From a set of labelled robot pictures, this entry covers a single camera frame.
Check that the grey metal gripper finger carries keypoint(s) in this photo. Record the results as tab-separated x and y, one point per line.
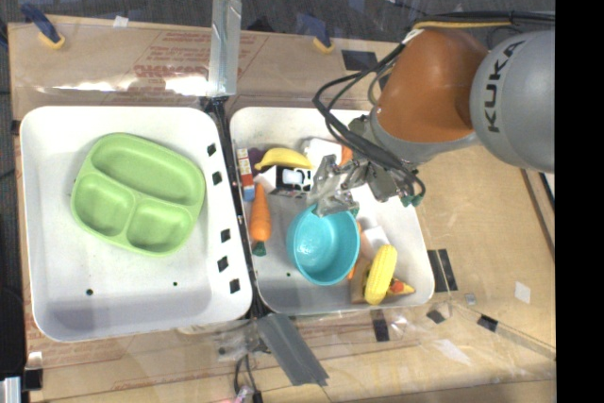
323	177
337	203

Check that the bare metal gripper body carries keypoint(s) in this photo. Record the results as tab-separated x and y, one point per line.
384	184

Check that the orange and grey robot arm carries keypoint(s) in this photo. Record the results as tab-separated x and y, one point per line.
434	85

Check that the white bottle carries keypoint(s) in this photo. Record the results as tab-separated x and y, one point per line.
318	148

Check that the small orange toy food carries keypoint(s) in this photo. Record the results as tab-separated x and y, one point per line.
346	155

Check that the black and white carton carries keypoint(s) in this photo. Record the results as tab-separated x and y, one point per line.
290	181

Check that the yellow banana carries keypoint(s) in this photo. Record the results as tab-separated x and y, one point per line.
283	157

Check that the teal bowl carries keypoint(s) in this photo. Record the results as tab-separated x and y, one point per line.
323	250

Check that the purple grapes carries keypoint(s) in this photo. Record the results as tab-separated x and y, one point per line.
255	156

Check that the orange carrot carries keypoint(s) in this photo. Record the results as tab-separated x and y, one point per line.
260	219

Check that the red and white carton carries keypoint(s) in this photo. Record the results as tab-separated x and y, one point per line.
246	174

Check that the yellow corn cob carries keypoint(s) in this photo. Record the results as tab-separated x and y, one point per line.
380	273

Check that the brown bread slice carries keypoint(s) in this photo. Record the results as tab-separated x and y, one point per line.
358	283

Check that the brown cardboard board red print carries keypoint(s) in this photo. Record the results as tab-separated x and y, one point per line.
481	222

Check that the pizza slice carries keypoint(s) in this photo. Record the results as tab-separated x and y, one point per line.
401	287

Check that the white plastic tray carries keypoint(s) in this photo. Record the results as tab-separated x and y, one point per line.
283	297
141	288

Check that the green divided plate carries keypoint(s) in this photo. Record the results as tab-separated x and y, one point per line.
137	193

